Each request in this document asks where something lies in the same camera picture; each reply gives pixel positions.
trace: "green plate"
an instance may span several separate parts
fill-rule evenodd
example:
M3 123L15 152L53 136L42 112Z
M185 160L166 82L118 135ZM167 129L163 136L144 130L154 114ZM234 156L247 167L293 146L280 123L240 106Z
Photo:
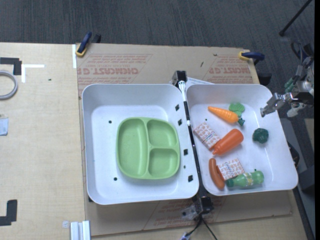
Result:
M179 169L178 134L167 121L149 117L127 118L118 127L116 141L117 164L131 178L165 179Z

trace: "gray carpet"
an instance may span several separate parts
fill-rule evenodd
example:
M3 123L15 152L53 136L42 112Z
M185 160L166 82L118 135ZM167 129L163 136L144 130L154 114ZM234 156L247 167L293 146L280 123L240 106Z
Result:
M258 73L271 73L267 87L283 93L299 59L291 42L315 43L315 0L281 37L279 31L307 0L0 0L0 42L74 44L87 31L102 43L243 47L265 55ZM279 111L286 118L288 106ZM289 118L306 166L315 163L305 118L314 108ZM298 207L313 239L299 193Z

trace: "orange bottle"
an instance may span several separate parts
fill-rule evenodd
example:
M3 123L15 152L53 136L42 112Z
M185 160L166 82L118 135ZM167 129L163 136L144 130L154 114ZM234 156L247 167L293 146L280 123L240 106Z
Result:
M234 149L244 140L244 136L238 129L232 129L214 146L214 155L223 155L224 153Z

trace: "white tray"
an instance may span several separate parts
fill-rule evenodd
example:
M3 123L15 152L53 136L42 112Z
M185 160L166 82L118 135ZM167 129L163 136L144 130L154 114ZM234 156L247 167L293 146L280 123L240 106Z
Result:
M221 138L231 129L239 129L243 142L224 155L215 155L194 138L202 172L203 185L215 196L234 194L291 190L298 184L298 174L292 159L287 140L280 122L278 112L261 116L263 108L272 97L268 88L260 84L195 84L186 91L190 121L195 128L206 122ZM227 123L208 111L208 106L228 109L231 103L241 103L245 110L242 118L244 125ZM253 133L257 128L268 130L266 143L253 141ZM220 190L213 183L209 173L209 159L214 157L217 165L238 158L248 173L260 170L264 174L261 185L248 188L228 188Z
M219 190L209 174L212 153L196 138L203 185L215 196L293 189L298 174L291 157L278 112L261 117L260 108L272 94L259 84L195 84L188 87L186 97L191 125L205 120L223 137L232 128L239 129L244 140L223 156L215 156L217 164L238 158L246 172L261 170L262 185L250 188ZM230 103L245 106L243 126L228 124L208 111L208 106L228 109ZM90 198L100 205L187 199L199 189L199 179L180 90L170 84L92 84L82 93L86 180ZM180 143L180 166L166 179L134 179L125 176L117 165L116 136L119 124L130 117L166 120L176 127ZM257 128L269 131L269 139L260 144L252 140Z
M184 102L176 87L169 84L92 84L83 90L82 106L87 191L95 203L187 199L197 193L199 179ZM176 127L180 166L174 176L135 179L120 171L116 158L117 130L124 119L131 117L161 119Z

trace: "metal ring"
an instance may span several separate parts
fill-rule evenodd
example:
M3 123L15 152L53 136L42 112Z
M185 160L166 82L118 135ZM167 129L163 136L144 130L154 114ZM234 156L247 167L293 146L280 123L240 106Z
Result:
M11 78L12 81L14 82L14 87L13 87L13 90L10 91L8 94L5 94L5 95L0 95L0 100L7 100L9 98L11 98L16 92L17 92L17 89L18 89L18 81L16 79L16 77L7 72L7 71L0 71L0 76L6 76L8 78Z

